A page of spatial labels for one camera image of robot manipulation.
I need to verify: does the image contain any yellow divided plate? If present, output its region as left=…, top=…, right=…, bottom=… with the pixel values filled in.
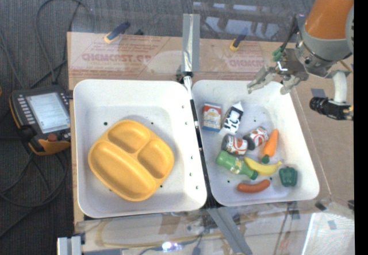
left=87, top=119, right=175, bottom=202

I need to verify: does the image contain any orange carrot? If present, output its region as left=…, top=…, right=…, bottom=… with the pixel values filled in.
left=260, top=129, right=279, bottom=164

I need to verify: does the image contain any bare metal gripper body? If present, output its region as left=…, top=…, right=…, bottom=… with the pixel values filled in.
left=276, top=42, right=339, bottom=82

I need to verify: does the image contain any brown cardboard board red print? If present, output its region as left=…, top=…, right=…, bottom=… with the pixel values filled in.
left=66, top=31, right=355, bottom=227

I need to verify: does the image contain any red and white carton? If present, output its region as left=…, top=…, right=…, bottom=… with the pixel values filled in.
left=201, top=103, right=223, bottom=133

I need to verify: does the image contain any orange sausage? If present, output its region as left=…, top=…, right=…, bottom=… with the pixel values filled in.
left=236, top=179, right=271, bottom=194

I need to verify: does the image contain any black cylinder on white bracket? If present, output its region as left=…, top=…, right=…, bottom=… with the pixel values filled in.
left=309, top=70, right=354, bottom=121

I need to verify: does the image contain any yellow banana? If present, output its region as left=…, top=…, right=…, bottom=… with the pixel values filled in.
left=243, top=156, right=283, bottom=176

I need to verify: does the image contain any red and white can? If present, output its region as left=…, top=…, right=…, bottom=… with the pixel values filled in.
left=243, top=126, right=270, bottom=151
left=221, top=134, right=249, bottom=156

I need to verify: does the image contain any black and white milk carton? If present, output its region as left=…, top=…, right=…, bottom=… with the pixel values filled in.
left=223, top=101, right=244, bottom=135

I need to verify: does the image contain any white plastic tray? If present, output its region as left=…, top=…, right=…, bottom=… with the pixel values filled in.
left=72, top=79, right=208, bottom=219
left=191, top=79, right=320, bottom=207

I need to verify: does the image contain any green bell pepper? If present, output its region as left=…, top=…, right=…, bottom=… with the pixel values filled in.
left=278, top=166, right=298, bottom=187

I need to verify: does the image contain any green bottle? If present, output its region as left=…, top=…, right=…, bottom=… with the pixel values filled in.
left=215, top=150, right=259, bottom=181

